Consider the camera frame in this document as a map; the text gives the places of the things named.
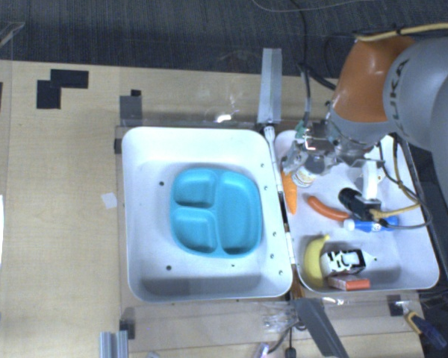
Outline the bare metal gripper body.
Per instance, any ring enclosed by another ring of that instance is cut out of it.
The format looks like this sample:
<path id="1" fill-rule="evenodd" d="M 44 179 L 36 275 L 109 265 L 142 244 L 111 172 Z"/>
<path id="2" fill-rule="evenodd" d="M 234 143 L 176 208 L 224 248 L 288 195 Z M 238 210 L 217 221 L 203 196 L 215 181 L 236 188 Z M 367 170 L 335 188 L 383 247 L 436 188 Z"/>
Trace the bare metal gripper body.
<path id="1" fill-rule="evenodd" d="M 302 165 L 309 154 L 323 155 L 331 160 L 330 166 L 336 166 L 343 163 L 342 157 L 337 153 L 337 146 L 335 142 L 338 139 L 333 139 L 327 134 L 327 122 L 321 120 L 319 122 L 308 122 L 306 125 L 300 121 L 296 126 L 296 134 L 291 146 L 291 149 L 300 149 L 302 151 Z"/>

